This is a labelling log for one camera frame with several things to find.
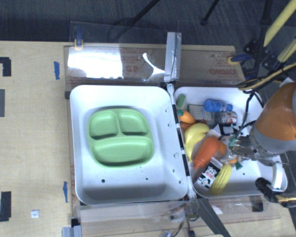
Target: yellow banana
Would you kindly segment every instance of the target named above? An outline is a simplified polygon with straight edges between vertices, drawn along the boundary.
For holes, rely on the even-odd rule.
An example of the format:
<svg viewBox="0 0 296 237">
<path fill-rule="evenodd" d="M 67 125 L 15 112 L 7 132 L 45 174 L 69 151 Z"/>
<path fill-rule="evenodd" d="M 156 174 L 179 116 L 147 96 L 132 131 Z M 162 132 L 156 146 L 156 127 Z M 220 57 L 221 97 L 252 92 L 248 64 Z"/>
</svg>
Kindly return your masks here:
<svg viewBox="0 0 296 237">
<path fill-rule="evenodd" d="M 209 126 L 207 124 L 203 123 L 196 123 L 192 126 L 190 126 L 185 131 L 185 143 L 187 143 L 192 137 L 194 137 L 197 133 L 208 133 L 210 130 Z"/>
<path fill-rule="evenodd" d="M 205 133 L 196 133 L 187 143 L 185 143 L 185 154 L 188 161 L 192 161 L 192 153 L 195 144 L 201 141 L 206 136 Z"/>
</svg>

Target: wooden table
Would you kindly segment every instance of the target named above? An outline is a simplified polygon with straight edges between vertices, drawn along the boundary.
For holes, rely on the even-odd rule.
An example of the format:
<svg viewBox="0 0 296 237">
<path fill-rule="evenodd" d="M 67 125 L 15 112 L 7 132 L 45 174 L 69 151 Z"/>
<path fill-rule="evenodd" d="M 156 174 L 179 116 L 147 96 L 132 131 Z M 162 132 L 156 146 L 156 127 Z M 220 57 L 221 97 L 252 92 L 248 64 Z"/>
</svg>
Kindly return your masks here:
<svg viewBox="0 0 296 237">
<path fill-rule="evenodd" d="M 64 98 L 64 50 L 71 43 L 0 41 L 0 56 L 12 60 L 12 76 L 2 76 L 5 117 L 0 118 L 0 193 L 11 191 L 12 212 L 0 222 L 1 236 L 60 236 L 71 223 L 71 174 Z M 55 79 L 54 61 L 60 64 Z M 63 192 L 68 183 L 68 202 Z M 278 219 L 226 224 L 232 236 L 295 237 L 287 209 L 270 204 Z M 32 210 L 39 218 L 31 218 Z M 208 227 L 195 229 L 197 236 L 213 234 Z M 159 233 L 127 235 L 159 236 Z M 187 236 L 181 231 L 179 237 Z"/>
</svg>

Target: yellow pole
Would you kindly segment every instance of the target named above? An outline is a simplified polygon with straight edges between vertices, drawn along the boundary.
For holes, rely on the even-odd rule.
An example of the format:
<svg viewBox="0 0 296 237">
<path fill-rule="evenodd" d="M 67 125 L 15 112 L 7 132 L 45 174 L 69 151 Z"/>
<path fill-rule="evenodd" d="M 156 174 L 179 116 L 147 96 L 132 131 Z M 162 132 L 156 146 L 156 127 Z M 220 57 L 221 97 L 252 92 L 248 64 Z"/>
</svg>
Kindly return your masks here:
<svg viewBox="0 0 296 237">
<path fill-rule="evenodd" d="M 296 0 L 290 0 L 281 14 L 276 18 L 274 23 L 267 30 L 264 39 L 264 47 L 266 47 L 270 43 L 270 41 L 274 38 L 274 36 L 278 33 L 278 31 L 282 28 L 282 26 L 286 23 L 286 21 L 290 18 L 295 10 Z"/>
<path fill-rule="evenodd" d="M 296 51 L 296 38 L 280 53 L 278 60 L 286 62 L 288 58 Z"/>
</svg>

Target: yellow cable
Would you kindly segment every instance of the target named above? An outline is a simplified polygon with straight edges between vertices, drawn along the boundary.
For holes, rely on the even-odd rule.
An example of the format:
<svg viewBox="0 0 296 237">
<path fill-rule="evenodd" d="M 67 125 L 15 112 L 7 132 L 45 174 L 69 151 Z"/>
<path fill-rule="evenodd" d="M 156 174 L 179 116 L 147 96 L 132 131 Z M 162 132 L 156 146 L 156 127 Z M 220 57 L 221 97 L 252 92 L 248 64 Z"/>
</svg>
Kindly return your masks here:
<svg viewBox="0 0 296 237">
<path fill-rule="evenodd" d="M 218 176 L 214 180 L 210 190 L 213 194 L 220 194 L 229 181 L 232 173 L 232 167 L 229 164 L 222 166 Z"/>
<path fill-rule="evenodd" d="M 251 79 L 251 80 L 248 80 L 248 81 L 242 82 L 242 83 L 239 84 L 238 89 L 239 89 L 239 90 L 242 90 L 242 91 L 250 90 L 250 89 L 255 89 L 255 88 L 261 86 L 262 84 L 264 84 L 264 83 L 270 81 L 272 78 L 278 76 L 278 75 L 281 74 L 282 72 L 287 71 L 288 69 L 290 69 L 290 68 L 292 68 L 292 67 L 294 67 L 294 66 L 296 66 L 296 62 L 294 62 L 293 64 L 290 64 L 290 65 L 284 67 L 283 69 L 280 69 L 280 70 L 274 72 L 273 74 L 271 74 L 271 75 L 269 75 L 269 76 L 267 76 L 267 77 L 265 77 L 265 78 Z M 253 85 L 246 86 L 249 82 L 253 82 L 253 81 L 255 81 L 255 80 L 258 81 L 258 82 L 255 83 L 255 84 L 253 84 Z"/>
</svg>

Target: tin can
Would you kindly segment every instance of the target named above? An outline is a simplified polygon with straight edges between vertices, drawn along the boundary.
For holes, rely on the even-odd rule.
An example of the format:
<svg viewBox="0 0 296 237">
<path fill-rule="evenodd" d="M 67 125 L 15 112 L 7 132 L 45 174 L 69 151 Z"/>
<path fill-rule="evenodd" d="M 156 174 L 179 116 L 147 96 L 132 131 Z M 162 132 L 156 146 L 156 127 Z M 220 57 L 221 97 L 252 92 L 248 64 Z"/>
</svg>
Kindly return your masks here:
<svg viewBox="0 0 296 237">
<path fill-rule="evenodd" d="M 216 123 L 218 124 L 236 124 L 237 113 L 236 112 L 216 113 L 215 120 L 216 120 Z"/>
</svg>

